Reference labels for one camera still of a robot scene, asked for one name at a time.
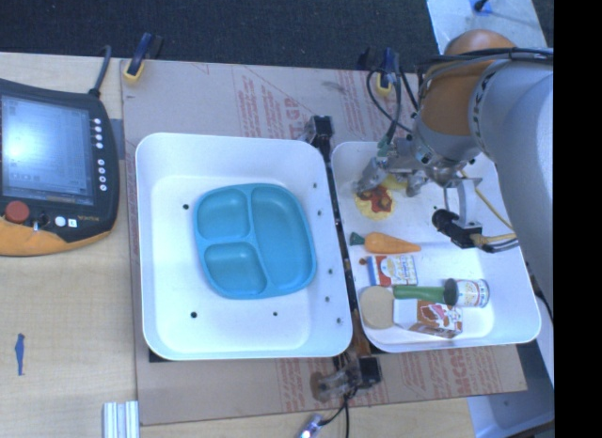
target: black floor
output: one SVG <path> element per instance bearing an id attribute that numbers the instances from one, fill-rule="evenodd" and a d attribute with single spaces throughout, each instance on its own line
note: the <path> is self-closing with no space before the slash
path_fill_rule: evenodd
<path id="1" fill-rule="evenodd" d="M 550 47 L 554 0 L 532 0 Z M 144 32 L 159 58 L 353 69 L 368 46 L 414 66 L 437 53 L 425 0 L 0 0 L 0 52 L 130 57 Z"/>

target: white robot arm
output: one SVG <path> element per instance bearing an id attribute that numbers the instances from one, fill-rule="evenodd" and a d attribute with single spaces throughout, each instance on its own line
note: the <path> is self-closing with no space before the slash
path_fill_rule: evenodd
<path id="1" fill-rule="evenodd" d="M 553 51 L 518 49 L 479 29 L 453 40 L 441 57 L 420 87 L 411 140 L 398 137 L 374 157 L 356 189 L 373 188 L 388 174 L 407 181 L 409 196 L 429 181 L 457 187 L 459 172 L 484 153 L 495 163 L 523 256 L 553 313 Z M 454 217 L 461 227 L 462 216 Z"/>

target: wooden table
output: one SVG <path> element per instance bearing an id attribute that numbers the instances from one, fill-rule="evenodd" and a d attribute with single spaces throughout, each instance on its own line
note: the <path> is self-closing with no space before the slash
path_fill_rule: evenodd
<path id="1" fill-rule="evenodd" d="M 87 92 L 102 59 L 0 54 L 0 78 L 44 88 Z M 119 61 L 101 87 L 111 118 L 122 118 Z M 121 178 L 124 165 L 120 163 Z M 121 193 L 115 229 L 67 253 L 0 258 L 0 436 L 103 436 L 109 401 L 136 400 L 127 206 Z M 23 334 L 23 375 L 15 344 Z M 307 413 L 142 427 L 147 437 L 294 437 Z M 465 399 L 353 408 L 350 436 L 447 438 L 473 435 Z M 341 414 L 321 438 L 344 436 Z"/>

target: button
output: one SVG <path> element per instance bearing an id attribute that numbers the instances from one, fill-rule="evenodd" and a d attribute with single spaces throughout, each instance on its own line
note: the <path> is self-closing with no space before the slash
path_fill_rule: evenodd
<path id="1" fill-rule="evenodd" d="M 29 206 L 22 201 L 10 201 L 4 213 L 7 221 L 14 224 L 22 224 L 29 217 Z"/>

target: screen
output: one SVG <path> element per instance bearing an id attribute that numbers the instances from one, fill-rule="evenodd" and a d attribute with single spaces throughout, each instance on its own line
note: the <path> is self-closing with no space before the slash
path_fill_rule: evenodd
<path id="1" fill-rule="evenodd" d="M 2 96 L 4 196 L 94 204 L 87 110 Z"/>

